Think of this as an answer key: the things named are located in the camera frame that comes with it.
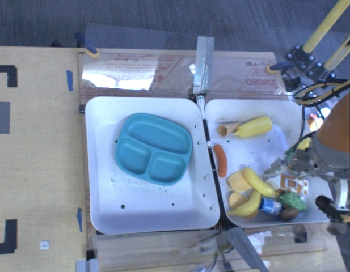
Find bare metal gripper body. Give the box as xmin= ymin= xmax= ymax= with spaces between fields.
xmin=285 ymin=148 xmax=350 ymax=181

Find blue can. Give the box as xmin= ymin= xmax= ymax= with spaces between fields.
xmin=258 ymin=197 xmax=284 ymax=217

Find black cylinder on white bracket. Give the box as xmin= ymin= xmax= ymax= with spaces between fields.
xmin=315 ymin=178 xmax=350 ymax=224

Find brown cardboard board red print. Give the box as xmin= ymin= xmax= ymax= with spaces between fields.
xmin=78 ymin=48 xmax=329 ymax=255

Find green grapes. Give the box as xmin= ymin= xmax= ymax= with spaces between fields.
xmin=279 ymin=190 xmax=309 ymax=213

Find brown oval nut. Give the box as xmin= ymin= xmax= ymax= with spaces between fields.
xmin=280 ymin=207 xmax=300 ymax=222

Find white plastic tray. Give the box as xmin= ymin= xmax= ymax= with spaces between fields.
xmin=204 ymin=99 xmax=334 ymax=228
xmin=84 ymin=96 xmax=221 ymax=235

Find blue divided plate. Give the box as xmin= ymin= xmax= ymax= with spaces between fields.
xmin=115 ymin=112 xmax=193 ymax=186

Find orange sausage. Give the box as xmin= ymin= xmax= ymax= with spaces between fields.
xmin=213 ymin=143 xmax=229 ymax=179

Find yellow squeeze bottle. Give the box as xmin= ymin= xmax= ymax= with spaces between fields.
xmin=234 ymin=115 xmax=273 ymax=139

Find yellow banana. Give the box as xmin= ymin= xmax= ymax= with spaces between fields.
xmin=226 ymin=190 xmax=262 ymax=218
xmin=243 ymin=166 xmax=281 ymax=198

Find tan ice cream cone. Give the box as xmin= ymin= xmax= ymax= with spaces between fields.
xmin=216 ymin=121 xmax=242 ymax=137

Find white and orange carton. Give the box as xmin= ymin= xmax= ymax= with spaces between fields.
xmin=279 ymin=173 xmax=310 ymax=196

